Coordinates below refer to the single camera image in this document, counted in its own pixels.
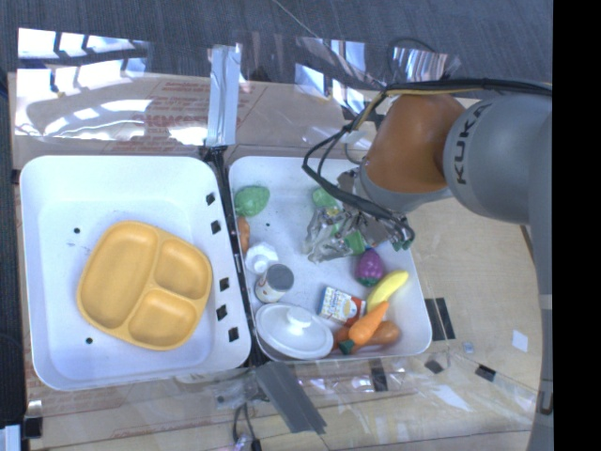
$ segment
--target white lid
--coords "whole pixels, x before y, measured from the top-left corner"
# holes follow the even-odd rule
[[[262,305],[256,330],[272,348],[296,359],[321,359],[331,352],[333,334],[317,314],[285,303]]]
[[[250,265],[257,274],[262,274],[270,266],[270,260],[265,256],[256,256],[250,261]]]

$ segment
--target green toy vegetable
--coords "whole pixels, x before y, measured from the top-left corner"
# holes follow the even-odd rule
[[[328,207],[328,208],[337,208],[338,202],[335,198],[333,198],[330,194],[328,194],[323,187],[317,187],[311,197],[313,198],[313,203],[316,207]]]
[[[370,288],[375,286],[384,275],[384,264],[374,249],[367,249],[355,268],[355,279]]]
[[[270,200],[270,190],[260,185],[249,185],[234,196],[236,215],[253,217],[263,210]]]

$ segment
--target yellow divided plate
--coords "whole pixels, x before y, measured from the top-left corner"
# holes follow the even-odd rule
[[[170,350],[193,334],[212,285],[199,249],[153,225],[123,221],[100,237],[85,264],[77,305],[105,333]]]

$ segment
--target black cable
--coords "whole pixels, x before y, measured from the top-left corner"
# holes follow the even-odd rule
[[[388,63],[388,70],[393,75],[393,77],[396,75],[396,72],[398,71],[398,62],[394,58],[394,49],[399,47],[399,45],[405,41],[417,43],[418,46],[424,47],[428,52],[432,52],[433,54],[438,53],[436,50],[434,50],[433,47],[431,47],[430,45],[428,45],[427,43],[425,43],[422,40],[415,39],[414,37],[398,37],[396,39],[391,40],[390,42],[388,42],[387,54],[389,56],[387,58],[387,63]]]
[[[518,80],[501,80],[501,79],[489,79],[489,78],[461,78],[453,80],[436,80],[436,81],[425,81],[425,82],[409,82],[403,84],[390,84],[381,91],[368,105],[366,105],[361,112],[359,112],[353,120],[347,125],[343,126],[342,129],[331,135],[330,137],[319,142],[315,146],[309,149],[305,154],[302,161],[302,169],[305,173],[315,180],[328,194],[335,199],[344,202],[360,211],[372,215],[376,219],[385,219],[397,223],[401,228],[406,229],[409,232],[410,243],[413,239],[413,232],[405,223],[405,216],[400,220],[388,209],[381,207],[380,205],[359,197],[355,194],[351,194],[341,190],[337,185],[332,184],[327,179],[324,179],[321,175],[323,164],[330,154],[335,144],[342,138],[347,132],[352,132],[358,129],[364,122],[366,116],[370,115],[373,110],[378,107],[388,97],[401,94],[412,94],[412,95],[433,95],[433,94],[453,94],[459,92],[473,91],[473,90],[495,90],[495,91],[507,91],[507,92],[519,92],[527,94],[535,94],[552,97],[552,85],[543,84],[540,82],[531,81],[518,81]],[[313,170],[309,166],[309,158],[317,152],[319,149],[328,146],[325,150],[324,155],[320,158],[317,166],[317,171]]]
[[[253,440],[251,443],[251,451],[261,451],[262,449],[261,442],[259,440]]]
[[[254,435],[254,429],[253,429],[253,425],[251,424],[251,418],[248,414],[248,402],[245,401],[244,404],[242,404],[241,406],[238,406],[236,408],[236,411],[234,412],[234,426],[232,427],[232,437],[234,438],[234,444],[236,444],[239,440],[237,427],[238,427],[239,416],[242,411],[244,411],[244,417],[246,419],[246,424],[248,426],[248,430],[251,434],[251,439],[253,440],[253,443],[255,443],[255,442],[258,443],[258,440],[257,440],[256,436]]]

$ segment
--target toy orange vegetable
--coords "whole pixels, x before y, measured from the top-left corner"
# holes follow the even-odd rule
[[[347,326],[343,326],[338,331],[336,331],[336,333],[334,333],[334,345],[332,347],[332,350],[338,348],[338,343],[348,340],[349,329],[350,328],[348,328]],[[367,344],[365,344],[365,346],[391,344],[398,339],[399,335],[401,335],[401,330],[396,324],[394,324],[394,322],[392,322],[391,320],[383,320],[378,325],[378,328],[374,332],[374,335],[371,336],[371,338],[369,339],[369,341],[367,341]],[[357,345],[353,346],[351,353],[356,352],[361,347],[362,346]]]
[[[240,237],[240,251],[242,251],[243,256],[246,256],[251,238],[251,226],[243,215],[240,215],[238,218],[238,233]]]
[[[383,321],[389,306],[388,301],[382,301],[373,310],[350,326],[348,339],[338,344],[338,348],[344,354],[349,354],[353,346],[365,346],[367,341],[376,332],[379,324]]]

